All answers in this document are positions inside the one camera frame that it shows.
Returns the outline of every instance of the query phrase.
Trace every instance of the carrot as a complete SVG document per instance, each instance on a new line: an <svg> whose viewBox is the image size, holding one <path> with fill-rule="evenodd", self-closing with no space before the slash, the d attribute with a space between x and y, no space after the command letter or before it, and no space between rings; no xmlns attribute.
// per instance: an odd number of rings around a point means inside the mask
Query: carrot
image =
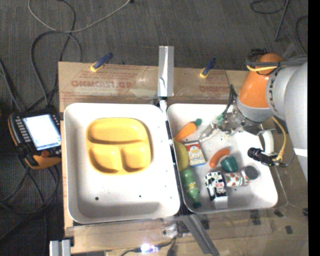
<svg viewBox="0 0 320 256"><path fill-rule="evenodd" d="M199 125L201 125L202 120L197 119L194 122L188 122L181 130L175 135L174 139L178 142L186 138L187 136L193 134Z"/></svg>
<svg viewBox="0 0 320 256"><path fill-rule="evenodd" d="M217 163L218 163L219 159L222 158L223 156L227 156L229 154L230 154L229 148L226 147L226 148L220 149L211 158L210 163L209 163L210 167L211 168L215 168L217 166Z"/></svg>

